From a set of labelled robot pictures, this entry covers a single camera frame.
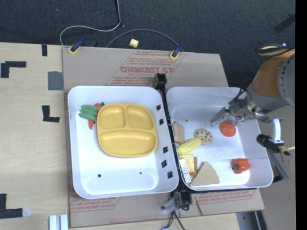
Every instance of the divided yellow plate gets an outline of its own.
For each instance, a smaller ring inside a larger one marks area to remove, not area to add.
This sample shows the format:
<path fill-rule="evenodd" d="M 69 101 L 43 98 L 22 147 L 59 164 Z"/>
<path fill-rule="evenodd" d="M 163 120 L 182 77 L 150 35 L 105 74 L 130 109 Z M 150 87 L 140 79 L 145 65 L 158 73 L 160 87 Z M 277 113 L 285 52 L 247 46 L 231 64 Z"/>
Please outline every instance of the divided yellow plate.
<path fill-rule="evenodd" d="M 152 113 L 136 104 L 103 106 L 97 116 L 97 135 L 102 151 L 113 157 L 146 156 L 158 145 Z"/>

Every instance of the yellow corn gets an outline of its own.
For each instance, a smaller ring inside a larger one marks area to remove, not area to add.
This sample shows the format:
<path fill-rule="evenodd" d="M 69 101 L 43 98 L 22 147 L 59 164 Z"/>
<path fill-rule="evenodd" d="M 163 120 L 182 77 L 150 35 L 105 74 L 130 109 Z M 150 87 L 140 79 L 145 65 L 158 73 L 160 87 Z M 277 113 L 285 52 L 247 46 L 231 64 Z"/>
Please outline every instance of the yellow corn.
<path fill-rule="evenodd" d="M 193 138 L 191 140 L 188 140 L 184 143 L 182 143 L 178 148 L 177 148 L 177 152 L 179 155 L 184 155 L 187 154 L 191 151 L 193 151 L 195 148 L 197 148 L 198 146 L 200 146 L 201 144 L 201 140 L 198 138 Z"/>

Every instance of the cardboard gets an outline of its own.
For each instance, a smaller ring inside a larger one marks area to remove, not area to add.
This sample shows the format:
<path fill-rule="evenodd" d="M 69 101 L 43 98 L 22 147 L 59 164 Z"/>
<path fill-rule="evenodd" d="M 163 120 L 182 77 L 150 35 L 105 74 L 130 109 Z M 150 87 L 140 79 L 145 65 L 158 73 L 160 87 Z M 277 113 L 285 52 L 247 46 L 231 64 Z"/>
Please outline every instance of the cardboard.
<path fill-rule="evenodd" d="M 166 90 L 175 86 L 221 86 L 227 80 L 219 55 L 180 52 L 176 61 L 170 52 L 82 47 L 74 56 L 62 48 L 65 93 L 66 139 L 69 172 L 71 228 L 125 222 L 169 219 L 160 203 L 170 193 L 88 200 L 79 197 L 72 185 L 67 94 L 78 85 L 150 86 L 156 73 L 167 76 Z M 197 217 L 264 209 L 259 189 L 193 194 L 193 203 L 180 217 Z"/>

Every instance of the blue clamp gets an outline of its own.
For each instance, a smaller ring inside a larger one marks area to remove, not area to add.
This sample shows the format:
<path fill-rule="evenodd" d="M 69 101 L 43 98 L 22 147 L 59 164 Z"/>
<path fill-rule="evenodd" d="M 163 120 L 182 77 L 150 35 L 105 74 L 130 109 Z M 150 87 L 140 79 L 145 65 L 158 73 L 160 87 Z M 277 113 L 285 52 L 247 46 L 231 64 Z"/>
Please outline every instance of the blue clamp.
<path fill-rule="evenodd" d="M 68 52 L 72 55 L 76 54 L 80 50 L 80 46 L 87 40 L 87 35 L 81 36 L 72 46 L 68 48 Z"/>
<path fill-rule="evenodd" d="M 169 58 L 171 60 L 176 60 L 179 56 L 179 51 L 183 48 L 183 46 L 184 42 L 181 42 L 178 47 L 170 53 Z"/>

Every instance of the white tray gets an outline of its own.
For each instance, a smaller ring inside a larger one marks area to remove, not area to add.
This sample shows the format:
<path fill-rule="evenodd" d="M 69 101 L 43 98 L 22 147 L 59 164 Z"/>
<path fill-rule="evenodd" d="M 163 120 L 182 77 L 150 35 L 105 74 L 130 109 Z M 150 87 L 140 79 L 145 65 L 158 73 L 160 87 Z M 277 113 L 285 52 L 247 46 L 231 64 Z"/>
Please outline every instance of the white tray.
<path fill-rule="evenodd" d="M 101 102 L 139 104 L 149 109 L 157 127 L 157 149 L 139 158 L 103 153 L 96 125 L 90 130 L 88 121 L 78 116 L 81 105 Z M 77 86 L 68 94 L 68 106 L 73 186 L 78 195 L 88 199 L 134 196 L 171 192 L 177 187 L 179 175 L 158 91 L 135 86 Z"/>
<path fill-rule="evenodd" d="M 256 141 L 260 129 L 255 119 L 244 121 L 243 125 L 237 126 L 236 134 L 231 138 L 221 134 L 219 125 L 210 124 L 222 107 L 228 108 L 228 102 L 238 91 L 239 88 L 229 87 L 174 87 L 167 92 L 171 122 L 178 121 L 184 127 L 186 139 L 194 138 L 194 131 L 199 128 L 205 128 L 213 135 L 213 143 L 199 146 L 190 154 L 197 157 L 198 168 L 201 163 L 207 161 L 216 171 L 220 183 L 203 186 L 187 184 L 192 190 L 266 187 L 273 181 L 267 151 Z M 251 168 L 241 174 L 235 174 L 231 169 L 231 160 L 236 158 L 247 158 Z"/>

